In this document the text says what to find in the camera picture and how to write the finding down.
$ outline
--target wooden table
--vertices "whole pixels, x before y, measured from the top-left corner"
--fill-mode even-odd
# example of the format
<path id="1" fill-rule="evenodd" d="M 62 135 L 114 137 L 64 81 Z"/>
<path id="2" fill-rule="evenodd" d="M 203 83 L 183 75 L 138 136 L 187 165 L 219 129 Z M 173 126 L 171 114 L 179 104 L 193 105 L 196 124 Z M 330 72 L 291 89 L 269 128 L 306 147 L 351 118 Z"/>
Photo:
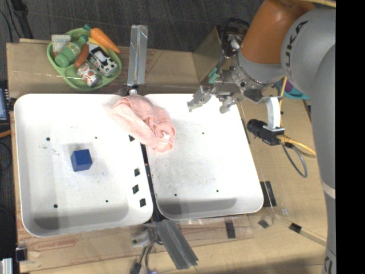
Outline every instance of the wooden table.
<path id="1" fill-rule="evenodd" d="M 57 74 L 46 57 L 48 41 L 21 39 L 7 44 L 9 94 L 19 98 L 28 93 L 75 93 Z M 114 94 L 125 82 L 129 48 L 121 47 L 121 75 L 98 93 Z M 146 85 L 141 94 L 194 93 L 199 79 L 193 53 L 148 50 Z M 268 95 L 277 91 L 269 89 Z M 266 106 L 244 101 L 241 117 L 267 122 Z M 286 135 L 314 148 L 310 118 L 301 100 L 283 100 Z M 115 228 L 89 233 L 39 238 L 22 224 L 19 199 L 17 145 L 11 112 L 14 183 L 19 246 L 27 248 L 21 272 L 129 273 L 141 248 L 134 248 L 131 236 L 144 226 Z M 290 164 L 281 146 L 268 146 L 250 134 L 250 147 L 259 180 L 270 184 L 276 205 L 257 213 L 220 218 L 208 224 L 182 224 L 183 234 L 193 247 L 198 266 L 176 270 L 162 245 L 155 245 L 149 267 L 158 273 L 319 273 L 325 256 L 326 206 L 316 159 L 306 158 L 309 177 L 304 179 Z M 229 239 L 226 221 L 232 222 L 236 238 Z"/>

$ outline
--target orange carrot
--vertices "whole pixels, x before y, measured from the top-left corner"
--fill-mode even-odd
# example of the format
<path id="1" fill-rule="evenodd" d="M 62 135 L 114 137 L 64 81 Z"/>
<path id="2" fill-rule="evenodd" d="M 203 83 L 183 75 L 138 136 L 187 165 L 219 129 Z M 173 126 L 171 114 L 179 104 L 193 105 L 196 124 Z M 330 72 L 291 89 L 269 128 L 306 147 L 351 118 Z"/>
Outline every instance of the orange carrot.
<path id="1" fill-rule="evenodd" d="M 76 68 L 79 68 L 81 66 L 81 64 L 85 62 L 88 53 L 89 53 L 89 45 L 87 43 L 85 43 L 82 45 L 81 52 L 74 63 Z"/>
<path id="2" fill-rule="evenodd" d="M 99 29 L 98 27 L 94 27 L 92 29 L 88 23 L 86 23 L 83 28 L 85 30 L 88 30 L 90 32 L 90 36 L 94 40 L 98 41 L 101 45 L 103 45 L 104 47 L 107 47 L 108 49 L 110 49 L 116 53 L 120 53 L 120 50 L 118 49 L 118 47 L 101 29 Z"/>

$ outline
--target pink cloth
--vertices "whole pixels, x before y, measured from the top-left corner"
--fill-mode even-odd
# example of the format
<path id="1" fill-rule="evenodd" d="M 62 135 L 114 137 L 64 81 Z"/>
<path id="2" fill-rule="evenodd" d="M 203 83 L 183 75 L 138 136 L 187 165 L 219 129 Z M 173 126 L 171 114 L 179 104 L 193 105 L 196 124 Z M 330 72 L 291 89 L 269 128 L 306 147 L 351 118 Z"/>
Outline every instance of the pink cloth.
<path id="1" fill-rule="evenodd" d="M 115 103 L 109 115 L 140 143 L 158 152 L 173 148 L 176 131 L 170 116 L 146 97 L 125 96 Z"/>

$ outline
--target white tray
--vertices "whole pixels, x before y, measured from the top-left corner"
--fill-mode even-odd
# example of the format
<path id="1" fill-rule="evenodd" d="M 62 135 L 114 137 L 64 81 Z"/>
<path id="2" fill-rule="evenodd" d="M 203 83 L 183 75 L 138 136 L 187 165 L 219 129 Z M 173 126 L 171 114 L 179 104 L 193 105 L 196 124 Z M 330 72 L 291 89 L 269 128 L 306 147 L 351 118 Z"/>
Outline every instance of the white tray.
<path id="1" fill-rule="evenodd" d="M 147 222 L 153 212 L 140 143 L 108 111 L 118 95 L 28 94 L 14 107 L 22 220 L 35 236 Z M 165 153 L 147 147 L 157 206 L 186 220 L 258 211 L 263 194 L 236 106 L 220 114 L 212 98 L 188 111 L 191 94 L 148 95 L 176 128 Z M 71 154 L 93 164 L 74 172 Z"/>
<path id="2" fill-rule="evenodd" d="M 147 95 L 176 129 L 173 150 L 147 148 L 157 206 L 168 219 L 186 220 L 258 211 L 263 193 L 237 106 L 221 114 L 212 97 L 189 112 L 192 95 Z"/>
<path id="3" fill-rule="evenodd" d="M 125 227 L 151 218 L 140 143 L 107 114 L 119 98 L 28 94 L 16 101 L 22 220 L 31 234 Z M 81 149 L 89 149 L 93 164 L 74 172 L 70 156 Z"/>

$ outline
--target green bowl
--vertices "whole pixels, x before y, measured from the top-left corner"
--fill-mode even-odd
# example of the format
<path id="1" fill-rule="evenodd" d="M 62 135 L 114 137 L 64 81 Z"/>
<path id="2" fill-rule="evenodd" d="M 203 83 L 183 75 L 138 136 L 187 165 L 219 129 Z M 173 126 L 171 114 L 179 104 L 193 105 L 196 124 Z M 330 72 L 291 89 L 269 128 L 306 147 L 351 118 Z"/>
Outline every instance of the green bowl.
<path id="1" fill-rule="evenodd" d="M 88 37 L 90 36 L 90 32 L 87 30 L 84 30 L 83 28 L 71 30 L 65 34 L 69 34 L 71 36 L 72 40 L 77 40 L 82 34 L 85 34 Z M 63 80 L 66 81 L 66 83 L 69 86 L 71 86 L 74 90 L 77 90 L 80 92 L 90 92 L 90 91 L 102 88 L 103 86 L 109 84 L 114 79 L 116 79 L 119 76 L 119 74 L 121 73 L 121 61 L 120 61 L 119 57 L 116 55 L 116 53 L 114 51 L 112 51 L 110 49 L 108 49 L 108 51 L 109 51 L 110 58 L 112 58 L 118 66 L 117 70 L 110 77 L 106 77 L 103 75 L 103 80 L 101 80 L 98 85 L 93 86 L 93 87 L 89 87 L 80 78 L 80 76 L 77 74 L 77 68 L 75 67 L 74 64 L 71 64 L 71 65 L 67 66 L 66 68 L 62 68 L 62 67 L 59 67 L 55 63 L 54 58 L 53 58 L 52 43 L 50 43 L 47 46 L 47 57 L 48 57 L 49 61 L 51 62 L 52 66 L 54 67 L 54 69 L 56 69 L 56 71 L 59 73 L 59 75 L 62 76 Z"/>

